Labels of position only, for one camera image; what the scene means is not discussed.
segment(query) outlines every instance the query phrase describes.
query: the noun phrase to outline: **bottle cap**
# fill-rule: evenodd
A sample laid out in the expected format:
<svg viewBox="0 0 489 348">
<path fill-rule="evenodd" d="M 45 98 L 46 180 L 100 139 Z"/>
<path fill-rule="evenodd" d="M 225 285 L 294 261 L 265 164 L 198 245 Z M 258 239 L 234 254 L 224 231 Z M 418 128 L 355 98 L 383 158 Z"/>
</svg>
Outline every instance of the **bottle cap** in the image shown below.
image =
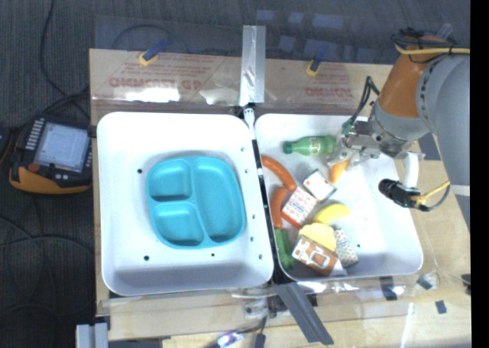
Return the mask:
<svg viewBox="0 0 489 348">
<path fill-rule="evenodd" d="M 283 152 L 286 154 L 292 154 L 292 143 L 289 141 L 286 141 L 283 143 Z"/>
</svg>

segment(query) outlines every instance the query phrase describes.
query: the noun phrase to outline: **wooden surface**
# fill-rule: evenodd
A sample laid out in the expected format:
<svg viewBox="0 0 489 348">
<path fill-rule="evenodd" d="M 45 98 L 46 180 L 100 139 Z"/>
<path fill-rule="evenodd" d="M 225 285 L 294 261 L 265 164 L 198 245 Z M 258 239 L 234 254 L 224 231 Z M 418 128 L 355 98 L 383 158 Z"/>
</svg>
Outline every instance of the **wooden surface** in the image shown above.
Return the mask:
<svg viewBox="0 0 489 348">
<path fill-rule="evenodd" d="M 91 62 L 96 54 L 91 53 Z M 385 65 L 341 66 L 358 96 L 366 76 L 372 76 L 377 86 L 382 86 L 390 71 L 390 66 Z M 302 62 L 268 60 L 267 78 L 284 68 L 289 73 L 301 73 L 303 67 Z M 110 102 L 107 103 L 106 107 L 101 101 L 92 105 L 93 119 L 100 119 L 111 110 Z M 109 339 L 171 337 L 163 340 L 162 346 L 207 346 L 226 330 L 253 327 L 258 319 L 250 318 L 244 309 L 244 304 L 253 299 L 235 298 L 230 292 L 109 299 L 100 265 L 96 140 L 93 150 L 96 292 L 99 314 L 111 316 Z M 397 168 L 402 177 L 402 164 L 397 163 Z M 445 180 L 446 173 L 441 161 L 421 162 L 418 183 L 421 191 L 431 190 Z M 470 236 L 455 197 L 450 194 L 443 205 L 430 213 L 414 210 L 412 215 L 425 258 L 420 275 L 431 279 L 433 288 L 426 290 L 408 278 L 395 278 L 394 284 L 404 290 L 396 301 L 387 301 L 370 283 L 362 288 L 361 282 L 359 285 L 362 289 L 356 293 L 329 292 L 318 295 L 316 312 L 325 321 L 335 346 L 470 346 L 471 296 L 465 292 L 461 280 L 461 275 L 471 271 Z M 446 312 L 440 313 L 437 303 L 444 306 Z M 307 342 L 288 311 L 269 318 L 264 334 L 267 337 L 266 347 L 321 345 Z M 234 346 L 249 347 L 253 344 L 254 334 L 250 333 Z"/>
</svg>

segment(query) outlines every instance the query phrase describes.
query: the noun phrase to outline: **blue clip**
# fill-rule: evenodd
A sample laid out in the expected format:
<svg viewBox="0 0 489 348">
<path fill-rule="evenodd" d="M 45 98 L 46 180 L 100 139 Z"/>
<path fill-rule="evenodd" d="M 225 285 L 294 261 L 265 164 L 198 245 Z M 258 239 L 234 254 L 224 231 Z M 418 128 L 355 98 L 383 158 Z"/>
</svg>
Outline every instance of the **blue clip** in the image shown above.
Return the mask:
<svg viewBox="0 0 489 348">
<path fill-rule="evenodd" d="M 309 76 L 314 77 L 315 75 L 318 74 L 318 72 L 319 72 L 319 65 L 321 65 L 321 60 L 324 57 L 325 53 L 326 53 L 326 48 L 324 47 L 323 49 L 321 49 L 317 53 L 316 57 L 314 57 L 314 60 L 311 60 L 309 62 L 309 65 L 307 66 L 307 69 L 306 69 L 306 73 Z"/>
<path fill-rule="evenodd" d="M 161 41 L 154 44 L 144 53 L 141 53 L 139 56 L 139 62 L 141 63 L 141 65 L 147 67 L 150 63 L 157 59 L 158 53 L 165 50 L 167 46 L 170 45 L 172 42 L 173 40 L 171 38 L 163 38 Z"/>
</svg>

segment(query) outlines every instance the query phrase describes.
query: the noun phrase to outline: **white plastic tray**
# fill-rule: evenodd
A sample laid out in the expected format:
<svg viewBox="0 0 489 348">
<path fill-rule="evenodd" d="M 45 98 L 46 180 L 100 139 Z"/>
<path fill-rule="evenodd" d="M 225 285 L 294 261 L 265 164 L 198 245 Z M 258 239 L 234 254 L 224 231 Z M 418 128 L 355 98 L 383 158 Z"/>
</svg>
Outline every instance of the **white plastic tray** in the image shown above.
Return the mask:
<svg viewBox="0 0 489 348">
<path fill-rule="evenodd" d="M 279 161 L 298 184 L 315 169 L 328 178 L 325 157 L 284 154 L 282 144 L 310 135 L 339 136 L 347 119 L 339 115 L 262 115 L 255 123 L 260 153 Z M 396 205 L 378 190 L 378 184 L 384 178 L 399 180 L 393 160 L 382 155 L 345 171 L 336 184 L 337 191 L 326 201 L 326 204 L 341 202 L 352 211 L 350 216 L 335 221 L 347 234 L 360 259 L 358 264 L 347 269 L 347 277 L 409 275 L 417 272 L 423 263 L 423 250 L 410 211 Z M 267 169 L 264 169 L 264 179 L 270 199 L 281 182 Z M 288 230 L 290 244 L 294 246 L 297 230 L 288 222 L 284 222 L 283 227 Z M 296 280 L 324 278 L 298 261 L 286 272 Z"/>
<path fill-rule="evenodd" d="M 274 268 L 254 152 L 246 124 L 231 115 L 114 112 L 97 128 L 102 277 L 123 296 L 256 287 Z M 207 249 L 173 249 L 151 225 L 147 172 L 167 158 L 206 154 L 235 170 L 246 227 Z"/>
</svg>

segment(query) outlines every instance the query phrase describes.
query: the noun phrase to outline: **wooden table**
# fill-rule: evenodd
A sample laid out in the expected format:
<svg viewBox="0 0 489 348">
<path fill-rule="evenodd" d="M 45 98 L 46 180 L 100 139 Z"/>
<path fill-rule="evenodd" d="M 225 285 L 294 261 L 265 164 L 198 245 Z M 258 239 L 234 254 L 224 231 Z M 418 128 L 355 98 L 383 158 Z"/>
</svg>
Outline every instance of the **wooden table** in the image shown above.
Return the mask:
<svg viewBox="0 0 489 348">
<path fill-rule="evenodd" d="M 124 69 L 129 52 L 120 50 L 92 50 L 90 66 L 92 73 L 92 126 L 115 110 L 157 111 L 165 106 L 142 102 L 114 101 L 107 95 L 97 98 L 100 86 L 107 84 L 108 77 Z M 290 60 L 267 60 L 267 82 L 274 92 L 275 107 L 283 103 L 290 109 L 292 96 L 290 86 L 299 91 L 293 104 L 304 109 L 312 98 L 325 108 L 325 113 L 350 114 L 361 95 L 366 76 L 372 76 L 377 86 L 383 86 L 391 66 L 372 64 L 329 64 L 321 86 L 311 89 L 311 80 L 303 72 L 306 63 Z M 349 91 L 334 104 L 328 104 L 328 89 Z M 209 106 L 209 110 L 226 111 L 229 107 Z M 368 115 L 368 109 L 362 112 Z M 108 338 L 137 340 L 152 337 L 170 337 L 162 340 L 164 347 L 207 346 L 227 330 L 253 327 L 258 316 L 246 313 L 256 298 L 242 298 L 236 293 L 219 291 L 187 294 L 163 294 L 137 298 L 113 298 L 105 286 L 101 273 L 100 257 L 100 210 L 96 138 L 93 139 L 95 238 L 96 238 L 96 294 L 98 315 L 110 316 Z M 403 165 L 397 162 L 400 177 Z M 428 191 L 447 178 L 441 161 L 420 163 L 419 188 Z M 470 235 L 455 197 L 450 194 L 438 209 L 430 213 L 412 211 L 425 256 L 424 264 L 415 276 L 393 279 L 398 292 L 397 299 L 387 300 L 379 287 L 371 281 L 355 281 L 356 291 L 333 292 L 317 295 L 316 312 L 325 322 L 335 346 L 468 346 L 471 344 L 471 296 L 466 292 L 461 279 L 471 272 Z M 431 284 L 431 288 L 417 281 Z M 266 347 L 319 346 L 309 344 L 288 311 L 268 317 L 264 329 Z M 254 346 L 253 334 L 236 343 L 236 347 Z"/>
</svg>

